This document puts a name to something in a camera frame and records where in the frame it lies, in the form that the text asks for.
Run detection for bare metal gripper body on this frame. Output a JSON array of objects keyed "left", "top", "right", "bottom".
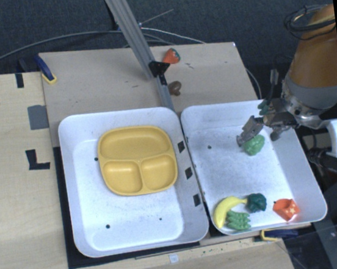
[{"left": 258, "top": 88, "right": 325, "bottom": 135}]

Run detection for light green grapes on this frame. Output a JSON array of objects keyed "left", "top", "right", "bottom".
[{"left": 241, "top": 133, "right": 268, "bottom": 158}]

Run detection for white plastic tray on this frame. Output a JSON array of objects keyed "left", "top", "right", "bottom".
[
  {"left": 179, "top": 90, "right": 330, "bottom": 241},
  {"left": 56, "top": 99, "right": 212, "bottom": 261}
]

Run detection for dark green broccoli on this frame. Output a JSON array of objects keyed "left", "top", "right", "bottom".
[{"left": 244, "top": 191, "right": 269, "bottom": 215}]

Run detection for orange carton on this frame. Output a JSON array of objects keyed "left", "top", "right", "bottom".
[{"left": 271, "top": 196, "right": 302, "bottom": 224}]

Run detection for yellow banana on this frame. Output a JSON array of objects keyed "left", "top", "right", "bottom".
[{"left": 210, "top": 194, "right": 252, "bottom": 230}]

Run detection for brown toy food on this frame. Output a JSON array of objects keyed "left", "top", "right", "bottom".
[{"left": 167, "top": 80, "right": 184, "bottom": 98}]

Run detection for green pea pods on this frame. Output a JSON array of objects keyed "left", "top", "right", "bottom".
[{"left": 224, "top": 207, "right": 253, "bottom": 234}]

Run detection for red strawberry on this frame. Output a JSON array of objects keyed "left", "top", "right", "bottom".
[{"left": 161, "top": 47, "right": 182, "bottom": 66}]

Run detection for yellow divided plate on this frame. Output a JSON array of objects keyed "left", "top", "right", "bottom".
[{"left": 94, "top": 120, "right": 182, "bottom": 201}]

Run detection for brown cardboard board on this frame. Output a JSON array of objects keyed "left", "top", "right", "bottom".
[{"left": 37, "top": 20, "right": 312, "bottom": 268}]

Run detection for black cylinder on white bracket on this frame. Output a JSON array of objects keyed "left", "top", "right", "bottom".
[{"left": 304, "top": 118, "right": 337, "bottom": 178}]

